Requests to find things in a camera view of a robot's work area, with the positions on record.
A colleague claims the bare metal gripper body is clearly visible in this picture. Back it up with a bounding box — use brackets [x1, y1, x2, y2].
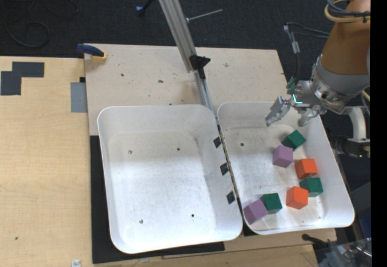
[290, 79, 346, 115]

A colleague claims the green cube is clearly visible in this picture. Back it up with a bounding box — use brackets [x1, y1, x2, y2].
[259, 192, 284, 215]
[299, 176, 324, 198]
[281, 129, 307, 151]

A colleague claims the purple cube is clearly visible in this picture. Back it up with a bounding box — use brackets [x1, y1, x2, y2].
[242, 199, 270, 226]
[272, 144, 294, 169]

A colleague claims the orange cube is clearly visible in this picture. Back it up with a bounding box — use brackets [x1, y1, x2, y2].
[285, 185, 310, 211]
[294, 158, 319, 180]

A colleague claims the white plastic tray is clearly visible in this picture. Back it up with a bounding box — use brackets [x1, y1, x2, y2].
[216, 101, 356, 236]
[97, 104, 244, 255]

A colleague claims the pale wood board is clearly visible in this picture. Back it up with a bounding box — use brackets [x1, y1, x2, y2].
[83, 43, 337, 261]

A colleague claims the black cylinder on white bracket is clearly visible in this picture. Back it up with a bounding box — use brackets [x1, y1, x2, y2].
[332, 106, 371, 159]

